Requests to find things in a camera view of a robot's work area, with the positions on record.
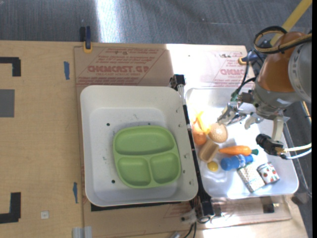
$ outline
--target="brown cylinder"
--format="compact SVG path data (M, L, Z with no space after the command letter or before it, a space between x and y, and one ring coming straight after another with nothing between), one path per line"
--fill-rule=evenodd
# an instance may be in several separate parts
M286 33L277 40L274 46L283 45L304 35L301 32ZM260 87L273 92L295 92L288 77L288 62L294 49L295 47L287 49L283 53L267 55L257 78Z

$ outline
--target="black corner marker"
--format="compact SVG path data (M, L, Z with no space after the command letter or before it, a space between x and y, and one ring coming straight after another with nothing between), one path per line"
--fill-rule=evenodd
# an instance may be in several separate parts
M0 224L18 222L21 218L21 193L11 193L9 213L0 214Z
M15 57L0 57L0 63L12 64L12 77L21 76L21 60Z

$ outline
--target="white cable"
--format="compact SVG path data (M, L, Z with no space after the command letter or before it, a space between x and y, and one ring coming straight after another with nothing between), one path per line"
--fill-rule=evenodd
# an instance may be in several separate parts
M297 147L291 147L291 148L284 148L285 152L290 152L290 151L299 151L299 150L304 150L307 148L312 147L312 143L308 144L308 145L303 145L303 146L297 146Z
M309 153L312 152L312 149L309 149L308 151L304 152L304 153L301 153L299 155L295 155L295 156L291 156L291 157L286 157L287 160L292 160L292 159L297 159L297 158L300 158L300 157L303 157Z

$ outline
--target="blue bottle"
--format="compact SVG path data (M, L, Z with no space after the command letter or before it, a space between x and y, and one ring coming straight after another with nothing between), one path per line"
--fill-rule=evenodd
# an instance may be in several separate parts
M223 170L229 171L231 169L242 168L250 162L253 162L253 156L251 154L248 156L238 154L230 158L223 158L220 162L220 165Z

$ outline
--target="wooden table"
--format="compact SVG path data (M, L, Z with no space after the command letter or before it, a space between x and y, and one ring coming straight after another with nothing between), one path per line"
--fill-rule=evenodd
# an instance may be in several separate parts
M84 227L74 69L74 47L81 45L0 41L0 57L21 60L21 76L12 76L12 64L0 63L0 89L14 90L14 117L0 117L0 217L10 213L11 199L11 218L14 201L10 196L15 192L21 196L20 218L15 215L12 218L18 222L0 224L1 238L71 237L73 228ZM69 63L69 79L65 78L64 62ZM286 202L292 217L289 220L205 231L200 227L196 237L307 237L298 207L289 198ZM128 221L122 210L116 210L115 216L121 212L122 219ZM113 234L119 233L119 226L115 225ZM160 234L135 233L134 237L169 238L173 233L162 226Z

